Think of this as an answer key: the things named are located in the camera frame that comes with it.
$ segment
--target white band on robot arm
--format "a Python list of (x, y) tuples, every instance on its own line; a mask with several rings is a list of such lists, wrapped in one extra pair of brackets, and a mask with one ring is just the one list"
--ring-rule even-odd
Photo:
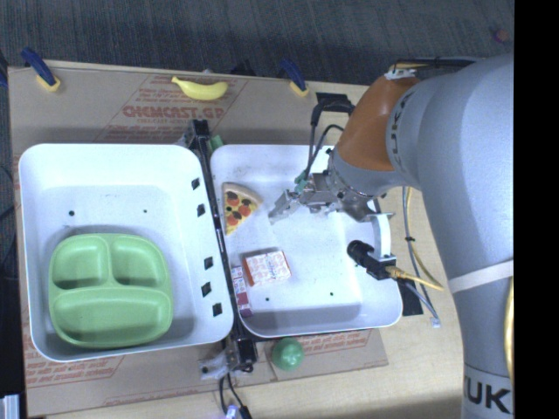
[(453, 278), (448, 281), (448, 288), (451, 293), (462, 292), (473, 289), (479, 285), (485, 285), (498, 281), (499, 279), (510, 278), (514, 275), (514, 259), (503, 262), (485, 269), (472, 271), (467, 275)]

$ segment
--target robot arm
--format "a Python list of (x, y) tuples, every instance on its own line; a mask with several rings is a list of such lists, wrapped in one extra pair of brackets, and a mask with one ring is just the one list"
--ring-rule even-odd
[[(351, 114), (324, 182), (306, 186), (360, 222), (390, 188), (423, 192), (464, 342), (464, 419), (514, 413), (503, 333), (514, 273), (513, 92), (512, 55), (421, 82), (381, 77)], [(284, 195), (271, 219), (289, 203), (306, 204)]]

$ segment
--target table surface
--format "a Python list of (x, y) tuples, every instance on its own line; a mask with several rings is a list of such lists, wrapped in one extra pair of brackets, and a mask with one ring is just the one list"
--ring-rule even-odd
[[(55, 61), (48, 63), (54, 70), (59, 68), (60, 70), (84, 69), (95, 73), (115, 72), (117, 78), (124, 76), (126, 71), (140, 70)], [(145, 70), (145, 72), (168, 73), (169, 71)], [(203, 76), (201, 73), (182, 72), (182, 74), (198, 78)], [(212, 108), (213, 112), (205, 113), (215, 116), (214, 119), (209, 119), (214, 134), (220, 134), (224, 140), (239, 144), (243, 142), (304, 144), (307, 142), (308, 124), (305, 122), (303, 126), (295, 126), (293, 119), (300, 118), (303, 114), (307, 116), (316, 99), (298, 100), (297, 97), (293, 97), (289, 104), (285, 104), (280, 97), (274, 98), (274, 94), (278, 94), (278, 85), (285, 84), (285, 81), (250, 77), (229, 78), (233, 79), (231, 82), (236, 82), (233, 86), (242, 87), (243, 91), (235, 96), (234, 104), (225, 107), (215, 105)], [(117, 86), (118, 83), (119, 80), (116, 79), (114, 85)], [(346, 94), (354, 104), (366, 90), (365, 86), (318, 82), (308, 83), (308, 86), (312, 93)], [(105, 91), (114, 93), (115, 89)], [(94, 121), (79, 120), (79, 123), (65, 124), (65, 111), (68, 108), (64, 105), (57, 108), (59, 113), (51, 113), (51, 117), (57, 118), (57, 121), (41, 125), (42, 121), (34, 117), (36, 112), (33, 111), (36, 111), (36, 107), (33, 107), (33, 104), (30, 104), (30, 107), (24, 106), (25, 92), (27, 92), (25, 88), (10, 85), (10, 104), (15, 108), (14, 112), (21, 115), (16, 119), (12, 116), (11, 119), (12, 148), (16, 159), (33, 144), (48, 141), (82, 142), (87, 141), (88, 134), (91, 136), (92, 126), (88, 126), (87, 123), (91, 122), (94, 125)], [(91, 103), (91, 99), (97, 98), (95, 95), (82, 96), (84, 104)], [(41, 93), (39, 98), (43, 97), (48, 99), (49, 95), (45, 93), (43, 96)], [(105, 97), (110, 105), (110, 94), (101, 97)], [(218, 110), (223, 110), (224, 112), (221, 113), (226, 113), (227, 116), (220, 119), (221, 113)], [(321, 117), (319, 128), (322, 129), (331, 122), (343, 124), (346, 120), (347, 115), (325, 113)], [(125, 121), (115, 116), (111, 123), (122, 128)], [(327, 143), (334, 144), (336, 135), (337, 133), (333, 132), (328, 137)], [(389, 191), (381, 201), (381, 207), (383, 211), (396, 213), (390, 220), (392, 253), (397, 256), (400, 268), (412, 271), (407, 243), (404, 240), (401, 189)], [(413, 192), (411, 198), (410, 220), (412, 236), (417, 240), (416, 246), (424, 264), (433, 276), (446, 286), (445, 273), (424, 211), (422, 197), (417, 191)], [(463, 361), (458, 317), (452, 295), (448, 290), (430, 291), (430, 296), (440, 317), (441, 327), (431, 326), (431, 315), (425, 309), (424, 315), (402, 317), (394, 326), (381, 329), (380, 334), (388, 355), (388, 366), (282, 381), (274, 383), (273, 389), (267, 384), (242, 387), (237, 389), (238, 395), (250, 408), (255, 418), (295, 416), (299, 418), (459, 418)], [(225, 393), (227, 400), (233, 400), (228, 390)], [(219, 405), (218, 394), (210, 392), (49, 417), (52, 419), (69, 417), (207, 419), (223, 417)]]

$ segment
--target dark gray floor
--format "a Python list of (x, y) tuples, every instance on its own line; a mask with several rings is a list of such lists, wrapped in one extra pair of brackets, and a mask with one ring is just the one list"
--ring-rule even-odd
[[(507, 42), (493, 38), (498, 29)], [(512, 51), (514, 0), (0, 0), (4, 56), (23, 65), (25, 46), (44, 58), (189, 71), (230, 72), (248, 60), (268, 77), (286, 57), (309, 80), (369, 84), (398, 58)], [(9, 131), (0, 89), (5, 169)], [(1, 169), (0, 184), (1, 270), (16, 276), (12, 188)]]

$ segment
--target green ball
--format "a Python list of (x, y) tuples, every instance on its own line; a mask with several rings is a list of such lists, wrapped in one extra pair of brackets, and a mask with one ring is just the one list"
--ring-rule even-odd
[(273, 364), (284, 371), (299, 367), (304, 357), (303, 346), (293, 338), (281, 339), (272, 350)]

